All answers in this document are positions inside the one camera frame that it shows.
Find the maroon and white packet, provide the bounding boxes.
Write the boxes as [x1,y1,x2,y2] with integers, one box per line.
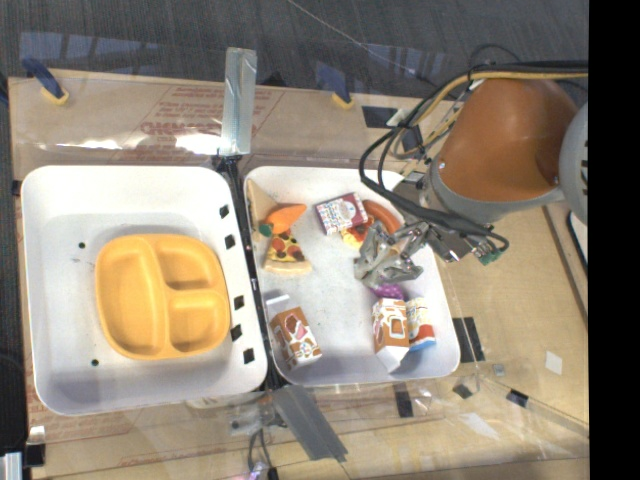
[315,192,369,236]

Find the beige bread slice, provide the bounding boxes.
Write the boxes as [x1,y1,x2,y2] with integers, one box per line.
[246,178,279,242]

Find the orange carrot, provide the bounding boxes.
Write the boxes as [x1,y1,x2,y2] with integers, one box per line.
[257,203,308,239]

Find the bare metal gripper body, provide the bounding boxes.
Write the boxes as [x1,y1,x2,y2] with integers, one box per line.
[397,220,482,265]

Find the brown cardboard board red print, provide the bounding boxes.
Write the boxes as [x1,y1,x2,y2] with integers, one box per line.
[7,67,589,480]

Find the yellow and red toy food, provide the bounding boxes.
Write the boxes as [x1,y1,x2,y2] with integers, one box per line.
[340,216,375,250]

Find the brown and white carton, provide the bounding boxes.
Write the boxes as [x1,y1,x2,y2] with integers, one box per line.
[264,293,323,372]
[371,297,412,375]

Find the brown sausage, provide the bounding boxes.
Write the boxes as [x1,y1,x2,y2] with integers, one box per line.
[361,198,404,235]

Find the purple grapes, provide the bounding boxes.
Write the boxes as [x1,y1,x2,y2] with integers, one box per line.
[371,282,406,302]

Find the white plastic tray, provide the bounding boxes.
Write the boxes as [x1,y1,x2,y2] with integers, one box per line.
[243,165,461,387]
[19,164,269,416]

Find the pizza slice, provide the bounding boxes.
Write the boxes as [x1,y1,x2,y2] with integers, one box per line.
[262,231,313,276]

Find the yellow red and blue can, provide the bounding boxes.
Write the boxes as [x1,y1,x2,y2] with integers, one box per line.
[405,297,437,353]

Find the orange divided plate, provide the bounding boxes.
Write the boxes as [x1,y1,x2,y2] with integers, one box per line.
[94,232,233,361]

